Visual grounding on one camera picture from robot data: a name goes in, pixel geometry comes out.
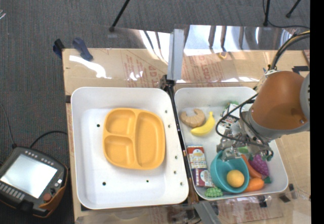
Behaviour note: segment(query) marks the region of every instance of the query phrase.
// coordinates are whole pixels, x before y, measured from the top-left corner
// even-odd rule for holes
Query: blue clamp
[[[75,49],[81,51],[81,57],[86,61],[91,61],[93,56],[89,53],[89,50],[85,44],[85,42],[80,38],[75,38],[73,40],[73,46]]]

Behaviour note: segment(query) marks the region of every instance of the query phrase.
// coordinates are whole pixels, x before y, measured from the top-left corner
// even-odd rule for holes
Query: plastic tray
[[[106,116],[102,146],[106,159],[130,169],[154,169],[164,159],[163,121],[143,109],[116,108]]]
[[[205,87],[205,88],[182,88],[175,93],[175,104],[178,112],[178,118],[183,111],[188,115],[193,114],[194,108],[200,108],[205,115],[212,111],[216,122],[221,118],[221,113],[229,102],[237,101],[242,103],[251,98],[256,92],[248,87]],[[206,136],[194,136],[190,133],[190,127],[183,124],[180,120],[180,128],[185,145],[202,145],[205,151],[205,158],[208,170],[215,158],[216,146],[220,143],[221,137],[212,130]],[[272,183],[268,183],[261,190],[249,193],[226,194],[222,197],[210,198],[205,196],[206,188],[195,186],[199,196],[205,200],[219,200],[228,198],[237,198],[243,196],[254,196],[262,194],[279,193],[288,186],[288,176],[282,162],[279,150],[275,141],[270,143],[274,156],[268,162],[268,168]]]
[[[116,108],[158,115],[165,128],[163,162],[150,170],[111,164],[102,147],[105,117]],[[178,204],[189,192],[171,99],[157,88],[81,87],[71,96],[76,191],[89,209]]]

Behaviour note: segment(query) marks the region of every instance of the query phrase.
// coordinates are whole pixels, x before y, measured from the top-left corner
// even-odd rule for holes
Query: gray floor
[[[67,131],[62,61],[53,52],[60,39],[75,37],[89,48],[109,46],[107,32],[125,0],[0,0],[0,102],[18,145],[50,130]],[[271,0],[269,27],[310,27],[310,0]],[[175,24],[263,26],[266,0],[131,0],[116,26],[171,32]],[[50,134],[34,148],[69,165],[66,135]],[[0,110],[0,161],[11,152],[6,118]],[[0,223],[73,223],[71,189],[56,211],[39,219],[0,204]]]

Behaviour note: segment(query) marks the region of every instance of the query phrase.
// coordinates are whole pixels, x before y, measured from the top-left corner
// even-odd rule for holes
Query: yellow banana
[[[200,127],[196,127],[191,129],[191,134],[195,135],[195,136],[204,136],[206,134],[208,134],[214,127],[215,124],[215,119],[213,117],[213,112],[210,111],[209,112],[209,117],[206,120],[206,122],[200,126]]]

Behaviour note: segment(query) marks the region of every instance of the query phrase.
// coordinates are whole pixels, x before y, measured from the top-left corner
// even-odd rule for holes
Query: orange divided plate
[[[165,157],[163,121],[147,110],[112,109],[105,119],[102,145],[106,159],[115,166],[156,168]]]

